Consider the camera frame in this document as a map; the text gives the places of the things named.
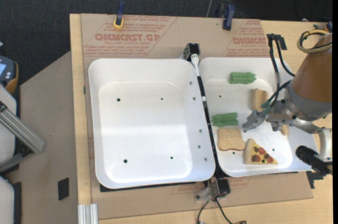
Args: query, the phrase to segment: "empty white tray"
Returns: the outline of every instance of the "empty white tray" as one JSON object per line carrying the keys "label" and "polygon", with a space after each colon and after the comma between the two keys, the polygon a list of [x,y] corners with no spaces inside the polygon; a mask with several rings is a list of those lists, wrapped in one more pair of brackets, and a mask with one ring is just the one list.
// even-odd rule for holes
{"label": "empty white tray", "polygon": [[98,59],[89,84],[99,182],[120,189],[209,179],[215,161],[193,66]]}
{"label": "empty white tray", "polygon": [[[281,85],[292,79],[283,69],[280,60],[276,59],[281,77]],[[199,65],[203,80],[209,115],[219,113],[238,113],[242,137],[246,142],[254,138],[278,161],[277,165],[246,165],[243,151],[221,151],[218,149],[218,127],[212,126],[220,167],[229,176],[240,177],[269,173],[284,173],[311,170],[311,167],[295,155],[300,145],[317,151],[313,135],[296,128],[289,127],[289,135],[280,131],[274,132],[271,124],[264,122],[259,127],[243,132],[242,124],[252,113],[251,93],[253,89],[266,90],[269,97],[276,91],[275,72],[270,58],[206,58]],[[230,84],[231,72],[252,72],[256,75],[253,83]],[[279,99],[284,97],[284,90]]]}

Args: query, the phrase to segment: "wooden table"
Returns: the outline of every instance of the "wooden table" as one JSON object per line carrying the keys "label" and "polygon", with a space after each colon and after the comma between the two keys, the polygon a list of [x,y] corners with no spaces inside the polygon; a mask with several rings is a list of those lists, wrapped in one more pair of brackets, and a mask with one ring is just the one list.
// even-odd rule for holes
{"label": "wooden table", "polygon": [[[311,29],[312,23],[261,21],[266,33],[281,34],[288,45],[288,51],[283,52],[284,60],[295,71],[305,58],[305,54],[297,50],[296,41],[300,34]],[[89,155],[86,124],[86,101],[83,95],[85,85],[83,76],[83,57],[81,41],[81,16],[70,15],[71,56],[73,76],[74,121],[76,137],[76,162],[78,203],[91,204],[91,186],[89,174]],[[332,117],[320,121],[323,126],[332,125]],[[225,208],[227,217],[232,221],[247,220],[248,223],[333,223],[333,179],[332,176],[315,182],[313,199],[276,202]],[[115,218],[100,220],[108,223],[195,223],[197,211],[173,212],[149,216]],[[203,211],[202,219],[206,223],[224,223],[219,209]]]}

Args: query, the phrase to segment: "pizza slice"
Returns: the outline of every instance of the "pizza slice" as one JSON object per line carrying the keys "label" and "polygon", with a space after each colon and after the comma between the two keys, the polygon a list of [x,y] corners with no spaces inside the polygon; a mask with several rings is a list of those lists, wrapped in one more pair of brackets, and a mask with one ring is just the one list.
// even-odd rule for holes
{"label": "pizza slice", "polygon": [[244,151],[244,162],[245,164],[278,164],[265,149],[259,146],[253,138],[250,138],[247,142],[247,146]]}

